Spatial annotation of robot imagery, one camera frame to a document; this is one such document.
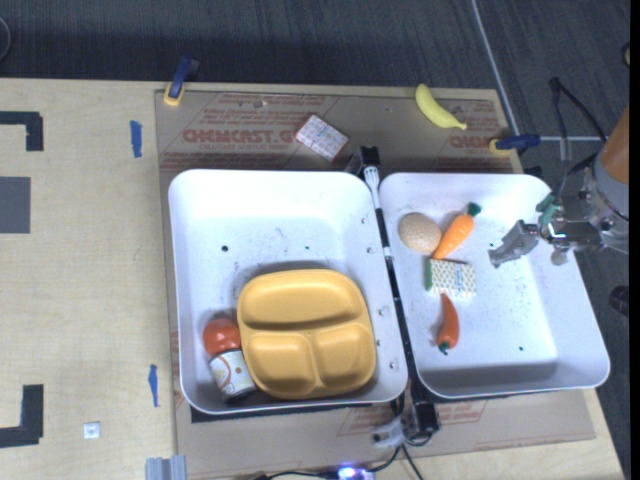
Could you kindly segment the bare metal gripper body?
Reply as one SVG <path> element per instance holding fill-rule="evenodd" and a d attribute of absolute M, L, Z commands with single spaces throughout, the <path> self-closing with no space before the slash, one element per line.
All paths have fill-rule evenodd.
<path fill-rule="evenodd" d="M 562 199 L 545 225 L 545 239 L 557 249 L 609 248 L 629 253 L 628 218 L 597 191 Z"/>

